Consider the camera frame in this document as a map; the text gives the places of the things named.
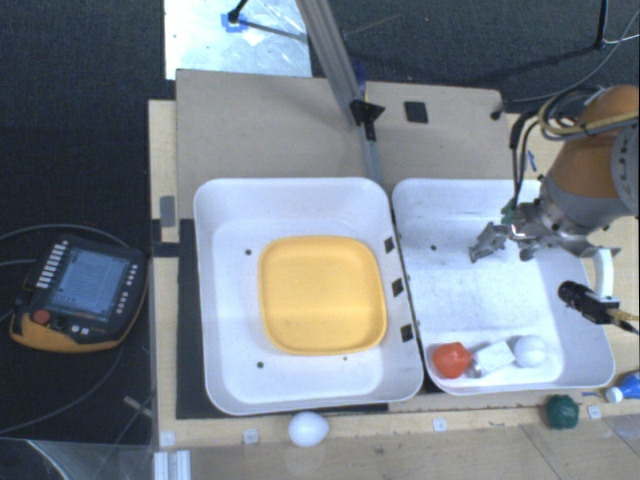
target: black mount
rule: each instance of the black mount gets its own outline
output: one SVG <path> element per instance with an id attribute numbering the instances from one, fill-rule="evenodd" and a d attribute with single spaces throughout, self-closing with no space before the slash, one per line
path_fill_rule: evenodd
<path id="1" fill-rule="evenodd" d="M 367 103 L 362 100 L 353 100 L 349 104 L 349 108 L 351 109 L 351 115 L 356 121 L 356 124 L 360 126 L 364 123 L 364 131 L 367 137 L 367 140 L 371 142 L 376 141 L 376 130 L 373 127 L 373 123 L 380 114 L 384 112 L 384 107 L 380 105 L 374 105 L 373 103 Z"/>

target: white handle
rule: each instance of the white handle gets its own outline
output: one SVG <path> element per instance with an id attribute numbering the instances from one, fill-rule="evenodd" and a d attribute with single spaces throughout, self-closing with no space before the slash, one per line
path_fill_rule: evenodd
<path id="1" fill-rule="evenodd" d="M 600 247 L 593 257 L 593 264 L 596 268 L 596 289 L 598 297 L 613 296 L 613 255 L 611 249 Z"/>

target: green ball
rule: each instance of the green ball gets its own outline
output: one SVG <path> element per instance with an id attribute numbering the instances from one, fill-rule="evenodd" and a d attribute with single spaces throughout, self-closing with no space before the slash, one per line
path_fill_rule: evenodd
<path id="1" fill-rule="evenodd" d="M 578 405 L 567 395 L 554 395 L 547 402 L 547 418 L 555 429 L 575 428 L 579 413 Z"/>

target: black cable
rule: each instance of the black cable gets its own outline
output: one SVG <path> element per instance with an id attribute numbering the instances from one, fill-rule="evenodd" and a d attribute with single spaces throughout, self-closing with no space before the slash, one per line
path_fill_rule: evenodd
<path id="1" fill-rule="evenodd" d="M 562 112 L 562 109 L 564 107 L 567 107 L 568 105 L 571 105 L 572 103 L 575 103 L 577 101 L 588 101 L 589 98 L 593 97 L 595 94 L 597 94 L 599 91 L 601 91 L 601 88 L 583 88 L 583 89 L 571 89 L 569 91 L 565 91 L 563 93 L 560 93 L 558 96 L 556 96 L 555 101 L 549 105 L 549 107 L 546 109 L 546 112 L 544 113 L 544 119 L 549 122 L 552 119 L 556 119 L 557 116 L 559 115 L 559 113 Z"/>
<path id="2" fill-rule="evenodd" d="M 33 259 L 25 259 L 25 260 L 9 260 L 3 261 L 0 263 L 0 267 L 11 267 L 14 265 L 30 265 L 31 263 L 35 263 L 36 260 Z M 0 323 L 4 322 L 7 318 L 13 315 L 14 310 L 11 309 L 7 311 L 4 315 L 0 316 Z"/>
<path id="3" fill-rule="evenodd" d="M 594 46 L 596 48 L 603 47 L 604 30 L 607 28 L 607 19 L 609 17 L 609 0 L 602 0 L 600 4 L 600 17 L 598 19 L 598 32 Z"/>
<path id="4" fill-rule="evenodd" d="M 51 411 L 50 413 L 45 414 L 44 416 L 40 416 L 40 417 L 35 418 L 33 420 L 26 421 L 24 423 L 19 423 L 17 425 L 13 425 L 11 427 L 4 428 L 4 429 L 0 430 L 0 436 L 4 435 L 4 434 L 8 434 L 9 432 L 13 432 L 15 430 L 20 430 L 20 429 L 22 429 L 24 427 L 29 427 L 31 425 L 35 425 L 36 423 L 40 423 L 40 422 L 48 420 L 50 418 L 53 418 L 54 416 L 57 416 L 58 414 L 62 414 L 63 412 L 68 411 L 69 409 L 75 407 L 76 405 L 84 402 L 87 398 L 89 398 L 91 395 L 93 395 L 98 389 L 100 389 L 100 387 L 102 387 L 102 385 L 105 382 L 107 382 L 109 377 L 111 377 L 111 375 L 115 371 L 116 367 L 120 363 L 120 360 L 122 359 L 123 352 L 124 352 L 124 346 L 121 346 L 120 347 L 120 351 L 118 352 L 118 355 L 116 356 L 115 361 L 113 362 L 113 364 L 111 365 L 111 367 L 109 368 L 107 373 L 102 377 L 102 379 L 100 379 L 98 381 L 97 384 L 95 384 L 91 389 L 89 389 L 89 391 L 87 391 L 84 395 L 82 395 L 79 398 L 76 398 L 73 402 L 70 402 L 67 405 L 64 405 L 63 407 L 60 407 L 59 409 L 56 409 L 54 411 Z"/>
<path id="5" fill-rule="evenodd" d="M 611 59 L 613 54 L 618 51 L 618 48 L 620 47 L 620 45 L 623 44 L 622 39 L 624 39 L 626 37 L 627 32 L 631 28 L 631 25 L 633 25 L 633 22 L 636 21 L 636 18 L 638 17 L 639 14 L 640 14 L 640 9 L 638 9 L 634 13 L 634 15 L 629 20 L 629 23 L 627 23 L 627 26 L 625 27 L 624 31 L 622 32 L 622 34 L 620 34 L 620 40 L 619 40 L 620 42 L 615 44 L 615 46 L 611 49 L 609 54 L 588 75 L 584 76 L 583 78 L 578 80 L 576 83 L 571 84 L 569 87 L 566 87 L 566 88 L 561 89 L 559 91 L 550 92 L 548 94 L 541 94 L 540 96 L 534 96 L 534 97 L 531 97 L 531 98 L 518 98 L 518 99 L 514 99 L 514 100 L 505 100 L 505 101 L 503 101 L 503 107 L 505 105 L 510 104 L 510 103 L 530 103 L 530 102 L 533 102 L 533 101 L 546 100 L 546 99 L 552 98 L 553 96 L 557 96 L 558 94 L 561 94 L 563 92 L 568 92 L 568 91 L 570 91 L 572 89 L 575 89 L 576 87 L 580 87 L 582 84 L 584 84 L 585 82 L 590 80 L 592 77 L 594 77 L 596 75 L 596 73 L 598 73 L 605 66 L 605 64 L 607 64 L 607 62 L 609 62 L 609 60 Z"/>
<path id="6" fill-rule="evenodd" d="M 522 144 L 520 146 L 520 165 L 518 169 L 518 181 L 516 184 L 516 193 L 514 196 L 514 205 L 518 205 L 518 198 L 520 197 L 520 190 L 522 190 L 522 183 L 524 182 L 524 171 L 527 164 L 527 143 L 529 142 L 529 136 L 531 131 L 538 125 L 538 121 L 534 121 L 529 125 L 527 131 L 524 132 L 522 137 Z"/>
<path id="7" fill-rule="evenodd" d="M 87 231 L 87 232 L 91 232 L 94 233 L 96 235 L 100 235 L 103 236 L 105 238 L 108 238 L 109 240 L 122 245 L 123 247 L 129 247 L 129 244 L 127 244 L 125 241 L 121 240 L 120 238 L 118 238 L 115 235 L 112 235 L 111 233 L 107 233 L 106 231 L 102 231 L 101 229 L 96 229 L 96 228 L 92 228 L 90 226 L 83 226 L 81 224 L 40 224 L 38 226 L 29 226 L 26 228 L 22 228 L 22 229 L 18 229 L 16 231 L 11 231 L 9 233 L 6 233 L 4 235 L 0 236 L 0 242 L 7 240 L 9 238 L 13 238 L 14 236 L 17 235 L 22 235 L 24 233 L 30 233 L 32 231 L 41 231 L 41 230 L 47 230 L 47 229 L 76 229 L 76 230 L 80 230 L 80 231 Z"/>
<path id="8" fill-rule="evenodd" d="M 615 323 L 615 325 L 620 327 L 620 329 L 622 329 L 623 331 L 627 331 L 627 332 L 630 332 L 630 333 L 633 333 L 633 334 L 640 335 L 640 332 L 638 332 L 638 329 L 636 329 L 629 322 L 625 322 L 624 320 L 614 320 L 614 323 Z"/>
<path id="9" fill-rule="evenodd" d="M 509 149 L 511 150 L 511 164 L 513 168 L 513 209 L 515 209 L 518 204 L 518 194 L 520 193 L 520 185 L 518 176 L 518 145 L 520 144 L 520 137 L 522 135 L 522 130 L 524 129 L 524 125 L 526 122 L 537 115 L 537 111 L 529 110 L 520 114 L 518 119 L 513 126 L 511 127 L 511 134 L 509 135 Z M 531 127 L 527 131 L 527 137 L 531 133 Z"/>

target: wire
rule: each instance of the wire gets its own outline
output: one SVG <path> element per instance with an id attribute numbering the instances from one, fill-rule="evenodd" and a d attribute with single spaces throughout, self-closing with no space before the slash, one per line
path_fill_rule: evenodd
<path id="1" fill-rule="evenodd" d="M 640 320 L 640 317 L 638 315 L 627 313 L 626 311 L 622 311 L 620 309 L 609 310 L 607 311 L 607 313 L 611 318 L 615 318 L 616 320 L 631 320 L 634 322 Z"/>
<path id="2" fill-rule="evenodd" d="M 554 96 L 547 101 L 538 112 L 538 121 L 542 128 L 543 135 L 553 141 L 567 141 L 581 139 L 587 136 L 598 135 L 606 131 L 622 128 L 638 123 L 638 112 L 626 112 L 617 116 L 608 117 L 590 123 L 576 124 L 573 126 L 553 126 L 550 121 L 555 119 L 558 109 L 564 104 L 584 99 L 585 96 L 592 96 L 597 91 L 594 89 L 578 89 Z"/>
<path id="3" fill-rule="evenodd" d="M 96 235 L 100 235 L 105 238 L 108 238 L 109 240 L 112 240 L 113 242 L 120 244 L 124 247 L 129 247 L 129 244 L 127 244 L 123 240 L 120 240 L 117 236 L 112 235 L 111 233 L 107 233 L 106 231 L 102 231 L 100 229 L 92 228 L 89 226 L 83 226 L 81 224 L 40 224 L 38 226 L 29 226 L 27 228 L 18 229 L 16 231 L 11 231 L 10 233 L 1 235 L 0 242 L 3 242 L 4 240 L 7 240 L 9 238 L 13 238 L 14 236 L 17 236 L 17 235 L 22 235 L 24 233 L 30 233 L 32 231 L 41 231 L 46 229 L 77 229 L 80 231 L 87 231 L 87 232 L 91 232 Z"/>
<path id="4" fill-rule="evenodd" d="M 538 121 L 534 121 L 529 125 L 527 131 L 524 132 L 524 136 L 522 138 L 522 145 L 520 146 L 520 165 L 518 172 L 518 181 L 516 183 L 516 193 L 514 196 L 515 205 L 518 204 L 518 198 L 520 197 L 520 191 L 522 190 L 522 183 L 524 182 L 524 171 L 525 166 L 527 165 L 527 142 L 529 141 L 529 135 L 531 135 L 531 131 L 538 125 Z"/>
<path id="5" fill-rule="evenodd" d="M 522 130 L 524 129 L 524 125 L 526 122 L 532 117 L 537 115 L 537 111 L 526 111 L 523 112 L 520 117 L 516 120 L 516 122 L 511 127 L 511 133 L 509 135 L 509 149 L 511 150 L 511 165 L 513 168 L 513 199 L 511 200 L 511 204 L 513 205 L 513 209 L 515 209 L 518 204 L 518 195 L 520 193 L 520 188 L 522 186 L 522 177 L 524 174 L 524 165 L 521 160 L 521 167 L 518 166 L 518 145 L 520 144 L 520 137 L 522 136 Z M 524 149 L 520 153 L 520 158 L 522 159 L 526 154 L 526 141 L 529 139 L 529 134 L 534 126 L 538 122 L 535 121 L 532 125 L 529 126 L 527 131 L 524 134 Z"/>
<path id="6" fill-rule="evenodd" d="M 14 265 L 29 265 L 31 263 L 35 263 L 36 260 L 28 259 L 28 260 L 9 260 L 0 262 L 0 268 L 2 267 L 12 267 Z"/>
<path id="7" fill-rule="evenodd" d="M 73 402 L 70 402 L 67 405 L 62 406 L 59 409 L 56 409 L 54 411 L 51 411 L 50 413 L 45 414 L 44 416 L 40 416 L 40 417 L 35 418 L 33 420 L 26 421 L 24 423 L 19 423 L 17 425 L 13 425 L 11 427 L 7 427 L 7 428 L 4 428 L 4 429 L 1 429 L 0 430 L 0 436 L 4 435 L 4 434 L 8 434 L 10 432 L 14 432 L 15 430 L 20 430 L 20 429 L 23 429 L 25 427 L 29 427 L 31 425 L 35 425 L 36 423 L 40 423 L 42 421 L 51 419 L 54 416 L 58 416 L 59 414 L 62 414 L 63 412 L 68 411 L 69 409 L 75 407 L 76 405 L 84 402 L 87 398 L 89 398 L 91 395 L 93 395 L 98 389 L 100 389 L 100 387 L 102 387 L 102 385 L 105 382 L 107 382 L 109 377 L 111 377 L 111 375 L 115 371 L 116 367 L 120 363 L 120 360 L 122 359 L 123 352 L 124 352 L 124 346 L 121 346 L 120 350 L 118 352 L 118 355 L 116 356 L 115 361 L 113 362 L 113 364 L 111 365 L 111 367 L 109 368 L 107 373 L 91 389 L 89 389 L 89 391 L 87 391 L 84 395 L 82 395 L 79 398 L 76 398 Z"/>
<path id="8" fill-rule="evenodd" d="M 357 28 L 355 30 L 350 30 L 349 32 L 343 32 L 342 33 L 342 38 L 343 39 L 347 39 L 349 36 L 352 36 L 354 34 L 359 34 L 360 32 L 364 32 L 365 30 L 369 30 L 372 29 L 374 27 L 377 27 L 379 25 L 384 25 L 385 23 L 388 23 L 389 21 L 393 21 L 393 20 L 397 20 L 398 18 L 401 18 L 402 14 L 398 13 L 398 14 L 394 14 L 393 16 L 389 16 L 387 18 L 378 20 L 378 21 L 374 21 L 373 23 L 369 23 L 368 25 L 365 25 L 363 27 Z"/>
<path id="9" fill-rule="evenodd" d="M 4 322 L 7 318 L 9 318 L 11 315 L 13 315 L 13 312 L 14 312 L 14 310 L 10 309 L 4 315 L 0 316 L 0 322 Z"/>
<path id="10" fill-rule="evenodd" d="M 602 62 L 600 62 L 600 64 L 598 64 L 598 66 L 593 71 L 591 71 L 588 75 L 586 75 L 585 77 L 581 78 L 579 81 L 577 81 L 576 83 L 570 85 L 569 87 L 566 87 L 565 89 L 561 89 L 561 90 L 555 91 L 555 92 L 550 92 L 548 94 L 542 94 L 540 96 L 534 96 L 534 97 L 531 97 L 531 98 L 518 98 L 518 99 L 515 99 L 515 100 L 505 100 L 503 102 L 503 105 L 507 105 L 509 103 L 530 103 L 530 102 L 533 102 L 533 101 L 545 100 L 547 98 L 551 98 L 553 96 L 557 96 L 558 94 L 562 94 L 564 92 L 568 92 L 568 91 L 570 91 L 572 89 L 575 89 L 576 87 L 581 86 L 585 82 L 587 82 L 596 73 L 598 73 L 605 66 L 605 64 L 607 62 L 609 62 L 609 59 L 611 59 L 613 54 L 618 51 L 618 48 L 620 47 L 620 45 L 623 44 L 622 40 L 627 35 L 627 32 L 631 28 L 631 25 L 633 25 L 633 22 L 636 20 L 636 18 L 638 17 L 639 14 L 640 14 L 640 8 L 631 17 L 631 19 L 629 20 L 629 23 L 627 23 L 627 26 L 624 29 L 624 32 L 622 32 L 622 34 L 620 34 L 620 39 L 618 40 L 619 42 L 611 49 L 611 51 L 602 60 Z"/>
<path id="11" fill-rule="evenodd" d="M 149 405 L 151 403 L 151 401 L 153 400 L 153 397 L 155 396 L 155 393 L 156 393 L 156 390 L 153 389 L 151 391 L 151 393 L 149 394 L 149 396 L 145 399 L 145 401 L 142 402 L 142 404 L 140 404 L 140 407 L 138 407 L 138 409 L 133 414 L 133 416 L 131 416 L 131 418 L 129 419 L 127 424 L 124 426 L 124 428 L 122 429 L 122 431 L 120 432 L 120 434 L 118 435 L 116 440 L 112 443 L 111 449 L 109 450 L 109 453 L 107 453 L 107 455 L 105 456 L 104 460 L 102 461 L 102 464 L 100 465 L 98 470 L 94 473 L 93 480 L 97 480 L 98 478 L 100 478 L 100 476 L 102 476 L 105 466 L 109 462 L 109 459 L 111 458 L 111 456 L 116 451 L 118 445 L 120 444 L 120 441 L 122 441 L 122 438 L 126 435 L 126 433 L 129 431 L 129 429 L 136 422 L 136 420 L 144 412 L 144 410 L 146 409 L 147 405 Z"/>
<path id="12" fill-rule="evenodd" d="M 631 332 L 633 334 L 637 334 L 640 335 L 640 332 L 638 332 L 638 329 L 636 329 L 633 325 L 631 325 L 629 322 L 625 322 L 624 320 L 613 320 L 612 323 L 614 325 L 617 325 L 618 327 L 620 327 L 620 329 L 622 329 L 623 331 L 627 331 L 627 332 Z"/>
<path id="13" fill-rule="evenodd" d="M 602 33 L 603 33 L 603 35 L 604 35 L 605 29 L 607 28 L 608 22 L 609 22 L 609 0 L 604 0 L 604 23 L 602 24 Z M 623 43 L 625 41 L 630 41 L 631 39 L 636 39 L 638 37 L 640 37 L 640 34 L 636 34 L 634 36 L 629 36 L 629 37 L 616 39 L 614 41 L 602 38 L 602 43 L 605 44 L 605 45 L 607 45 L 607 44 L 618 44 L 618 43 Z"/>

